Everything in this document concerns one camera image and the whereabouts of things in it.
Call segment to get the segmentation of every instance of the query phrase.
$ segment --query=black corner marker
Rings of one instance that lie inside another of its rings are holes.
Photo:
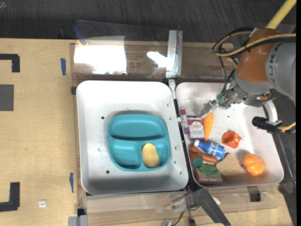
[[[18,54],[0,54],[0,60],[11,60],[11,72],[20,72],[20,56]]]
[[[0,212],[18,210],[20,207],[20,183],[10,183],[9,201],[0,202]]]

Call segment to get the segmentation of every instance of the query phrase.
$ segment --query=wooden surface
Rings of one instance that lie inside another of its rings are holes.
[[[0,112],[0,202],[7,202],[9,183],[20,182],[20,207],[0,212],[1,225],[68,225],[78,205],[77,165],[71,89],[70,44],[73,40],[0,39],[0,53],[20,56],[21,72],[0,60],[0,84],[14,84],[13,112]],[[67,75],[61,71],[66,59]],[[74,193],[69,182],[74,174]],[[292,225],[284,198],[278,207],[227,213],[233,225]],[[39,208],[39,200],[47,200]],[[212,225],[208,216],[197,225]],[[161,225],[161,221],[128,224]],[[188,225],[187,218],[179,226]]]

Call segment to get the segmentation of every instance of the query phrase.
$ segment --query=toy carrot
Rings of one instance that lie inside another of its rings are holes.
[[[210,135],[210,132],[212,129],[212,125],[213,125],[213,121],[214,121],[214,115],[212,113],[210,113],[203,119],[205,141],[207,141],[209,138],[209,135]]]

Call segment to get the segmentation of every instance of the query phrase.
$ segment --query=yellow potato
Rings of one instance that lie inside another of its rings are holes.
[[[159,155],[156,147],[152,143],[147,143],[142,148],[143,163],[148,168],[156,168],[160,166]]]

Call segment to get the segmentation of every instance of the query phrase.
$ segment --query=green toy leaf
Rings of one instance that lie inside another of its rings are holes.
[[[191,164],[194,168],[199,168],[203,164],[203,157],[197,156],[196,159],[192,159],[193,163]]]
[[[207,177],[215,177],[217,179],[221,178],[220,172],[214,165],[203,163],[199,166],[198,170]]]

